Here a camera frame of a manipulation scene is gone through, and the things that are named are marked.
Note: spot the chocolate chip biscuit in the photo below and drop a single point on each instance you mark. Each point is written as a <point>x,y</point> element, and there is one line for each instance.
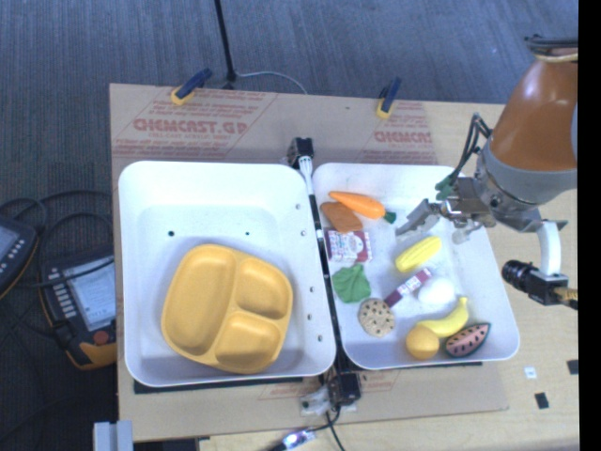
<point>375,317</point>

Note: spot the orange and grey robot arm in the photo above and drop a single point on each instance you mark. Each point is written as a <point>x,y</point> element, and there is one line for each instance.
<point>535,115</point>

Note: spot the green lettuce leaf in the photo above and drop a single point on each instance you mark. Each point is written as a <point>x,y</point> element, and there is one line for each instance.
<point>351,285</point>

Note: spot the yellow divided plate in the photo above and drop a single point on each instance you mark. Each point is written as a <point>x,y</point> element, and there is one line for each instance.
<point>225,308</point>

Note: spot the thin black and white rod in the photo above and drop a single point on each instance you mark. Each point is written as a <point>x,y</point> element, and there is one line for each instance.
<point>313,200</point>

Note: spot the watermelon slice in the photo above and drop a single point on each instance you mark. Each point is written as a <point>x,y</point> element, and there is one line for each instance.
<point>467,341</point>

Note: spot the white and red carton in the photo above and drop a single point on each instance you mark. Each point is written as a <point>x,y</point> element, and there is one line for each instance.
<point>348,246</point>

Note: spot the brown cardboard board red print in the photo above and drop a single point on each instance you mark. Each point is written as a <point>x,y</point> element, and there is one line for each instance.
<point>328,120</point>

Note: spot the black cylinder on white bracket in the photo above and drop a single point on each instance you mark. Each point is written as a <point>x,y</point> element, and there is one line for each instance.
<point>535,282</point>

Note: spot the white egg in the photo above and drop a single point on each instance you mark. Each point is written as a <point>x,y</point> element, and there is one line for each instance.
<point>436,291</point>

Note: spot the yellow banana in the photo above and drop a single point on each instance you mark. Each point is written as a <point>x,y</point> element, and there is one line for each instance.
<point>451,322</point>

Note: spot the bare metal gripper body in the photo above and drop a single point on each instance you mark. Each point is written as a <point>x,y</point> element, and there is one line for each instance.
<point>472,200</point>

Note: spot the brown bread slice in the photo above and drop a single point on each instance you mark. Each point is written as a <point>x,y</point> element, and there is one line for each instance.
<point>340,218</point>

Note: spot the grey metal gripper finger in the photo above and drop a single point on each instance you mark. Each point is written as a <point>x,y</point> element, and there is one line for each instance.
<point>417,218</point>
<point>467,233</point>

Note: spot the yellow corn cob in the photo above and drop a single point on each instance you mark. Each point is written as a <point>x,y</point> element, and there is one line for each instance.
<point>418,254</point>

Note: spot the red and white packet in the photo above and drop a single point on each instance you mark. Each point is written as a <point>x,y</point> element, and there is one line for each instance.
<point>407,288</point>

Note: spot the orange carrot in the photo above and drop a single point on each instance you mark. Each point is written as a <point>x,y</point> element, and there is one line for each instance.
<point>359,203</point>

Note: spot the white plastic tray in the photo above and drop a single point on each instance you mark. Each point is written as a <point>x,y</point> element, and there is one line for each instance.
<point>474,280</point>
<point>211,195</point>

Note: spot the yellow lemon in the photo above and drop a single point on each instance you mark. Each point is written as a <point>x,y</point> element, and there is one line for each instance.
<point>421,343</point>

